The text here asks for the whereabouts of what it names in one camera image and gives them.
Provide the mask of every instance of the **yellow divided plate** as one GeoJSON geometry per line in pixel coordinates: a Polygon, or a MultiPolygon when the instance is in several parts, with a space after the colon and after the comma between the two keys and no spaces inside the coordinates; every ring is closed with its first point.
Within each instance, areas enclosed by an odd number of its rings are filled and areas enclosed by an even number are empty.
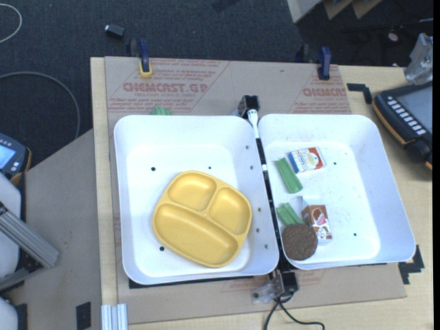
{"type": "Polygon", "coordinates": [[[178,174],[153,213],[156,237],[174,252],[207,267],[223,267],[248,235],[248,199],[216,177],[199,171],[178,174]]]}

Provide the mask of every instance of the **white cable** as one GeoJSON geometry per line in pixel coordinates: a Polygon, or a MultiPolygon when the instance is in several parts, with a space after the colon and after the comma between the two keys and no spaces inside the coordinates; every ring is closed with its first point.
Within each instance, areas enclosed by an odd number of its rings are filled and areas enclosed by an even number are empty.
{"type": "Polygon", "coordinates": [[[14,6],[8,5],[6,3],[0,3],[0,6],[4,6],[6,8],[11,8],[13,9],[19,16],[20,21],[19,21],[19,26],[16,28],[16,30],[14,31],[14,33],[12,33],[11,35],[7,36],[4,39],[0,39],[0,44],[2,44],[5,41],[8,41],[9,39],[11,39],[15,34],[17,34],[21,28],[21,25],[23,24],[23,18],[21,17],[21,13],[20,11],[18,11],[14,6]]]}

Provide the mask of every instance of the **electronic device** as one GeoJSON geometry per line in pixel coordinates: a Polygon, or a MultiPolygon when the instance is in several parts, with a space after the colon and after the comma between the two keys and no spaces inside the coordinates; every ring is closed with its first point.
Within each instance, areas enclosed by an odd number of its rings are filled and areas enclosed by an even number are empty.
{"type": "Polygon", "coordinates": [[[432,170],[432,81],[383,91],[373,110],[410,159],[432,170]]]}
{"type": "Polygon", "coordinates": [[[0,133],[0,173],[17,184],[21,173],[28,170],[32,154],[21,143],[0,133]]]}

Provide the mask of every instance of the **white tray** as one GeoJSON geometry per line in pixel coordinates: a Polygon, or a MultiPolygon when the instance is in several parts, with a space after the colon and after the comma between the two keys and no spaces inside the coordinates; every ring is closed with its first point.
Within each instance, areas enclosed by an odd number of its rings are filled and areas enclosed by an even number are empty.
{"type": "Polygon", "coordinates": [[[278,246],[252,127],[234,116],[129,115],[114,130],[122,262],[131,280],[152,285],[270,273],[278,246]],[[225,267],[198,265],[161,250],[153,210],[174,176],[196,170],[240,190],[252,225],[237,257],[225,267]]]}
{"type": "MultiPolygon", "coordinates": [[[[303,197],[326,206],[333,238],[300,269],[407,261],[413,237],[379,131],[360,115],[267,115],[258,124],[276,207],[303,197]],[[275,165],[290,151],[318,147],[326,166],[297,174],[303,189],[289,194],[275,165]]],[[[278,221],[280,232],[284,230],[278,221]]]]}
{"type": "MultiPolygon", "coordinates": [[[[258,124],[276,207],[301,197],[325,204],[333,240],[318,245],[300,269],[407,261],[415,241],[377,127],[360,115],[266,115],[258,124]],[[292,195],[274,162],[317,146],[327,165],[298,174],[292,195]]],[[[271,272],[279,251],[260,157],[249,123],[235,116],[129,115],[114,131],[120,194],[122,261],[143,285],[271,272]],[[165,249],[151,227],[154,207],[174,176],[196,170],[240,190],[254,212],[231,264],[212,269],[165,249]]],[[[284,226],[279,221],[280,232],[284,226]]]]}

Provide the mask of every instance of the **device screen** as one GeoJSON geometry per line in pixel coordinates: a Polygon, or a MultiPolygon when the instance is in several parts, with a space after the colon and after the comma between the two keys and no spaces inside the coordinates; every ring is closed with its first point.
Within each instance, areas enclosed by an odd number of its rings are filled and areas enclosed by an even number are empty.
{"type": "Polygon", "coordinates": [[[432,87],[400,96],[399,102],[432,134],[432,87]]]}
{"type": "Polygon", "coordinates": [[[14,154],[15,151],[13,151],[11,148],[0,145],[0,170],[5,167],[14,154]]]}

